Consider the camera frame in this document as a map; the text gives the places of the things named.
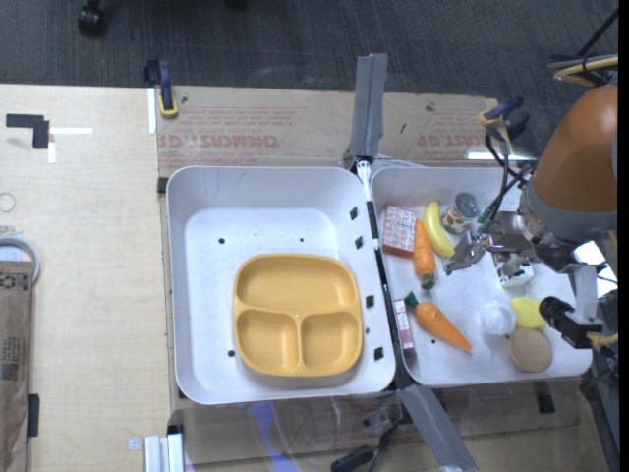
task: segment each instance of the toy lemon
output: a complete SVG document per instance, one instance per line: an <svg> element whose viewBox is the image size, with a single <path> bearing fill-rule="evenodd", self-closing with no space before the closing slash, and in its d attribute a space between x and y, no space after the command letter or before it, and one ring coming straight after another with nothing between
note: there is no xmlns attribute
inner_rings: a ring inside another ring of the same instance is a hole
<svg viewBox="0 0 629 472"><path fill-rule="evenodd" d="M516 314L516 326L537 328L544 323L540 315L540 303L532 297L514 297L511 308Z"/></svg>

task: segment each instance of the toy carrot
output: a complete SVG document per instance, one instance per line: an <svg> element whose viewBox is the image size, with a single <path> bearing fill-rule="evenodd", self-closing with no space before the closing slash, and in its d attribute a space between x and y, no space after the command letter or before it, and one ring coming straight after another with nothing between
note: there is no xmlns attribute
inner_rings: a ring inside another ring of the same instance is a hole
<svg viewBox="0 0 629 472"><path fill-rule="evenodd" d="M429 235L424 228L424 223L415 220L415 240L413 245L413 267L415 272L422 279L422 288L430 290L434 287L434 272L436 270L436 259L430 244Z"/></svg>
<svg viewBox="0 0 629 472"><path fill-rule="evenodd" d="M415 316L418 323L428 332L466 351L472 349L472 345L461 331L435 306L435 304L429 302L418 303L413 292L409 292L404 298L404 302L411 308L415 308Z"/></svg>

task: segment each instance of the white cup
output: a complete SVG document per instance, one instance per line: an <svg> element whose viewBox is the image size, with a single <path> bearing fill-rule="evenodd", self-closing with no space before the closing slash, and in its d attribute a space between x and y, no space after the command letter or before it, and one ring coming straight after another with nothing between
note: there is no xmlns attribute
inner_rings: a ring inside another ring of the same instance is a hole
<svg viewBox="0 0 629 472"><path fill-rule="evenodd" d="M489 301L481 309L481 325L488 334L509 333L515 328L516 319L516 313L508 303Z"/></svg>

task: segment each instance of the red and white box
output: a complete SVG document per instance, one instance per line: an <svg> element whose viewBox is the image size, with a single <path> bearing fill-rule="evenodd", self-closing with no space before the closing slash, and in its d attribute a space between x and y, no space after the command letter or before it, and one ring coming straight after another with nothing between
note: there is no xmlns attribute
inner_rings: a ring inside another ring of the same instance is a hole
<svg viewBox="0 0 629 472"><path fill-rule="evenodd" d="M382 250L402 257L413 257L415 219L414 211L388 206L384 217Z"/></svg>

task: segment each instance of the gray floor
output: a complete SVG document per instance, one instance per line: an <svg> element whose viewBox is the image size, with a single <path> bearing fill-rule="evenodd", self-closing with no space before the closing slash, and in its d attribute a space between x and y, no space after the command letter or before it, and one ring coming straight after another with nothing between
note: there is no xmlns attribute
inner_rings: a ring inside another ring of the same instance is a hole
<svg viewBox="0 0 629 472"><path fill-rule="evenodd" d="M168 62L175 85L354 90L356 58L389 56L387 91L525 99L517 146L539 156L584 88L546 59L575 54L619 0L102 0L108 29L80 34L86 0L0 0L0 82L143 86ZM617 22L593 53L618 51Z"/></svg>

